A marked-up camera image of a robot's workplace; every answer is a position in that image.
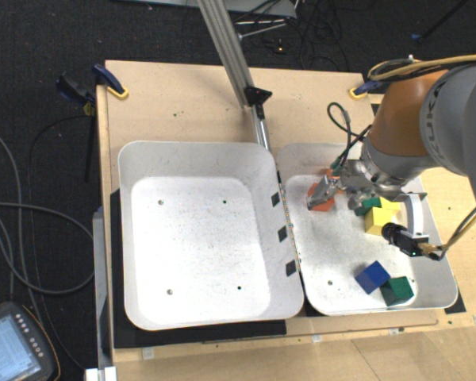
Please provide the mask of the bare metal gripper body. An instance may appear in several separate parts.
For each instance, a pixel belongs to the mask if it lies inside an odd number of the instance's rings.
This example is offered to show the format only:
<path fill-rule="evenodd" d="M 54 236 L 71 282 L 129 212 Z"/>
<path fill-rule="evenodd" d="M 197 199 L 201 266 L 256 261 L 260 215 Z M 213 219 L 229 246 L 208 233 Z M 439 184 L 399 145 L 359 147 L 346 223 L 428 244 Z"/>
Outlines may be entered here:
<path fill-rule="evenodd" d="M 383 197 L 393 201 L 406 184 L 400 179 L 378 169 L 371 161 L 346 160 L 340 169 L 339 185 L 348 197 L 362 195 L 365 199 Z"/>

